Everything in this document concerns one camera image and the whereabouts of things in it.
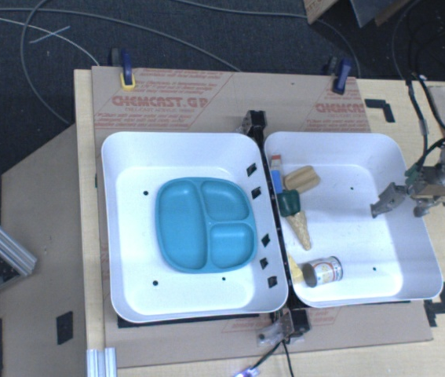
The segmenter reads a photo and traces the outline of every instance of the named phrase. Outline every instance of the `white plastic object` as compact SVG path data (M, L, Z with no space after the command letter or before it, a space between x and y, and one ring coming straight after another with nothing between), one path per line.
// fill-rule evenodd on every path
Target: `white plastic object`
M268 158L282 156L283 173L313 166L321 182L301 194L312 248L306 251L282 219L286 249L302 264L336 256L342 280L318 287L294 282L311 307L397 302L437 296L442 274L425 222L407 198L372 218L370 205L390 182L405 184L406 166L393 139L382 134L278 132L265 142Z
M242 134L118 132L102 146L111 300L125 320L270 313L288 295L261 153ZM226 273L183 273L162 258L155 200L176 178L221 178L249 198L257 254ZM252 191L259 189L254 199Z

